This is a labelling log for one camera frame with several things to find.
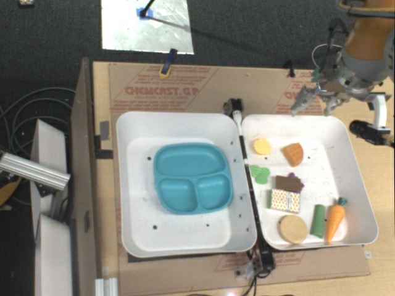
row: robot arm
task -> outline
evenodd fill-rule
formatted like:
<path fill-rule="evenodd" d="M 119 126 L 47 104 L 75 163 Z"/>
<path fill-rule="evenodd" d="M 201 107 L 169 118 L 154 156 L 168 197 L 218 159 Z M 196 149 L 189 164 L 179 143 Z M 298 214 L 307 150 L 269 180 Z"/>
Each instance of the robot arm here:
<path fill-rule="evenodd" d="M 350 1 L 363 1 L 362 7 L 352 7 Z M 334 67 L 325 67 L 325 58 L 313 73 L 315 89 L 303 88 L 291 107 L 292 115 L 304 110 L 315 96 L 325 103 L 325 115 L 334 112 L 337 106 L 349 102 L 351 98 L 368 102 L 375 111 L 373 124 L 356 121 L 350 130 L 372 144 L 393 146 L 386 123 L 386 100 L 390 98 L 382 92 L 372 92 L 388 76 L 394 81 L 394 0 L 338 0 L 338 8 L 356 20 L 347 32 L 344 24 L 335 19 L 330 25 L 327 49 L 330 51 L 337 27 L 347 34 L 342 51 Z"/>

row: white cable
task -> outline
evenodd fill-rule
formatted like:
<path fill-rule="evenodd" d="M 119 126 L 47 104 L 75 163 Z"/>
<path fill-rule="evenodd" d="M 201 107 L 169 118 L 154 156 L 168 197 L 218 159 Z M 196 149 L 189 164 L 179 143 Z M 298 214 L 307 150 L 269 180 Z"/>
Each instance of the white cable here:
<path fill-rule="evenodd" d="M 320 48 L 320 47 L 323 47 L 323 46 L 326 46 L 326 45 L 328 45 L 328 44 L 321 44 L 321 45 L 318 45 L 318 46 L 315 46 L 314 47 L 314 49 L 313 49 L 313 51 L 311 52 L 311 59 L 313 60 L 313 63 L 314 63 L 314 65 L 316 66 L 316 67 L 318 67 L 318 64 L 316 63 L 316 61 L 315 61 L 315 59 L 314 59 L 314 53 L 315 53 L 315 51 L 318 49 L 318 48 Z M 338 47 L 338 48 L 343 48 L 343 47 L 341 47 L 340 45 L 333 45 L 334 47 Z"/>

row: round wooden toy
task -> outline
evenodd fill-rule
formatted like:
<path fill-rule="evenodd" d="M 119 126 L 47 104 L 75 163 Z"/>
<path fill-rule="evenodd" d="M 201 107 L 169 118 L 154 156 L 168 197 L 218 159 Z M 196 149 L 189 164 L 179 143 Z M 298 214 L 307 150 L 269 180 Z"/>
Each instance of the round wooden toy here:
<path fill-rule="evenodd" d="M 292 244 L 300 244 L 308 233 L 305 222 L 298 216 L 288 215 L 280 220 L 280 234 Z"/>

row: waffle toy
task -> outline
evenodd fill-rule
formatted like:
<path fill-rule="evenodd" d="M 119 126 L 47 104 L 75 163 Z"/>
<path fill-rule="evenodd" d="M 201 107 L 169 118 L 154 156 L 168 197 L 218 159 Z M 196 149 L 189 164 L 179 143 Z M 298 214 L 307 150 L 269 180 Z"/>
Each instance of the waffle toy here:
<path fill-rule="evenodd" d="M 296 167 L 301 164 L 303 160 L 303 148 L 300 143 L 292 144 L 281 150 L 288 160 L 291 167 Z"/>

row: toy carrot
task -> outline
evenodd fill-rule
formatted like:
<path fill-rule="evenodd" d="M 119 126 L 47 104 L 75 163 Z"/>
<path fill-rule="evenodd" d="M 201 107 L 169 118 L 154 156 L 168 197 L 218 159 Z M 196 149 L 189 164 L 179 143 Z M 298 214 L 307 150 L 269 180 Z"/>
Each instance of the toy carrot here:
<path fill-rule="evenodd" d="M 338 204 L 332 207 L 331 212 L 329 214 L 328 219 L 328 227 L 326 228 L 326 241 L 331 242 L 333 235 L 335 234 L 336 230 L 338 230 L 341 221 L 346 214 L 344 210 L 344 204 L 347 203 L 347 200 L 339 197 Z"/>

